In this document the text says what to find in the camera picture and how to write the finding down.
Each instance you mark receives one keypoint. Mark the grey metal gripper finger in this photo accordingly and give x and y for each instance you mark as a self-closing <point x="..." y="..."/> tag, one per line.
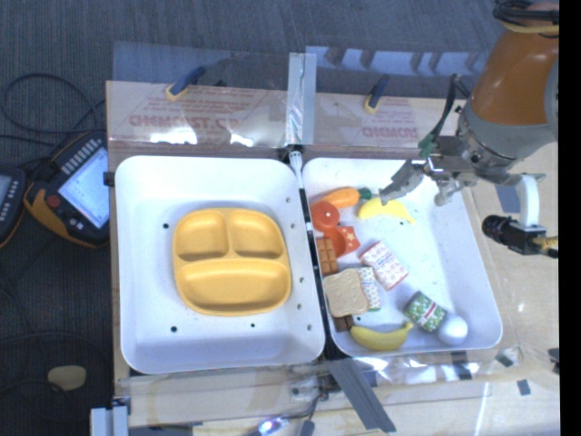
<point x="447" y="192"/>
<point x="401" y="182"/>

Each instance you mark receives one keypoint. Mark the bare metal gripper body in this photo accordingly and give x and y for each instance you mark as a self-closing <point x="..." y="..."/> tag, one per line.
<point x="454" y="161"/>

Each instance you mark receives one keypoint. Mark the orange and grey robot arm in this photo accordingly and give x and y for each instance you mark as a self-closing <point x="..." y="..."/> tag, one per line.
<point x="508" y="84"/>

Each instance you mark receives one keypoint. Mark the yellow banana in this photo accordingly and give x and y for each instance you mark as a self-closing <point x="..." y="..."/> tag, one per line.
<point x="381" y="339"/>
<point x="386" y="211"/>

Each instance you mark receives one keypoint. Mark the orange carrot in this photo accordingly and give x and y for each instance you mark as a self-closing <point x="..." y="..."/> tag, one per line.
<point x="342" y="197"/>

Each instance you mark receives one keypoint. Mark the white plastic tray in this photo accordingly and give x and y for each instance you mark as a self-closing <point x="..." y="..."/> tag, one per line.
<point x="454" y="270"/>
<point x="150" y="261"/>

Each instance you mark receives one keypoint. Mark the red carton with star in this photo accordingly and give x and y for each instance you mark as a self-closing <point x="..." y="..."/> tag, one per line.
<point x="348" y="240"/>

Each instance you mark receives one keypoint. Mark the orange round can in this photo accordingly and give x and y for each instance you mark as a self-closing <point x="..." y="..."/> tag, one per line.
<point x="325" y="216"/>

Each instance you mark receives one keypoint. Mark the white and red patterned packet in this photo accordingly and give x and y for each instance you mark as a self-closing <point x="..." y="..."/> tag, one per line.
<point x="383" y="266"/>
<point x="372" y="289"/>

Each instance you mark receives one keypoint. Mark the brown chocolate bar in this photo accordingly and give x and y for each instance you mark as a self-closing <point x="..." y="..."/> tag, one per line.
<point x="327" y="256"/>

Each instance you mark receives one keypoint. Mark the green patterned can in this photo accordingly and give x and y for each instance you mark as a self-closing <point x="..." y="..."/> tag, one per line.
<point x="424" y="311"/>

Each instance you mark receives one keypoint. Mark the brown bread slice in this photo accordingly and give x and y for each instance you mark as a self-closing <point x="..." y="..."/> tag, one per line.
<point x="345" y="292"/>

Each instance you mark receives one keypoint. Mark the white egg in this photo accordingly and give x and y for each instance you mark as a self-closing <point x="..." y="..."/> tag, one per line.
<point x="453" y="330"/>

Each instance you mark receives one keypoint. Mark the dark brown chocolate piece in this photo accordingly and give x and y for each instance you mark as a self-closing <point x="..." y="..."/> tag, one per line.
<point x="343" y="323"/>

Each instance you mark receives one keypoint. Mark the yellow divided plate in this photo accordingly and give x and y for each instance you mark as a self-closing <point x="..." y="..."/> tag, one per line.
<point x="231" y="280"/>

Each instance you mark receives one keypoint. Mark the brown cardboard board red print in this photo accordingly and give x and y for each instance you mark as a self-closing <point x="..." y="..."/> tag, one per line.
<point x="190" y="116"/>

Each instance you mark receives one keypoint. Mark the black cylinder on white bracket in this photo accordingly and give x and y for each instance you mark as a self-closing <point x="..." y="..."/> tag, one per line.
<point x="517" y="233"/>

